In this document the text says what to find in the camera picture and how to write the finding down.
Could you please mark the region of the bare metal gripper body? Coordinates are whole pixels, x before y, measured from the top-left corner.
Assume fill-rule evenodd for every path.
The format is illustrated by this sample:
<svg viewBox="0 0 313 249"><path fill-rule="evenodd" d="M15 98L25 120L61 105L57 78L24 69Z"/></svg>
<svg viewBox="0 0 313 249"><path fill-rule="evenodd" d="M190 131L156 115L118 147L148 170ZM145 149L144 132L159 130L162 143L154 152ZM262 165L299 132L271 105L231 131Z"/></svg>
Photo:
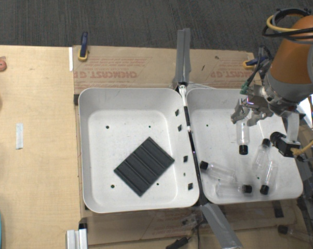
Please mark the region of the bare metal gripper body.
<svg viewBox="0 0 313 249"><path fill-rule="evenodd" d="M283 99L270 87L252 85L247 89L246 106L267 115L278 116L297 112L297 103Z"/></svg>

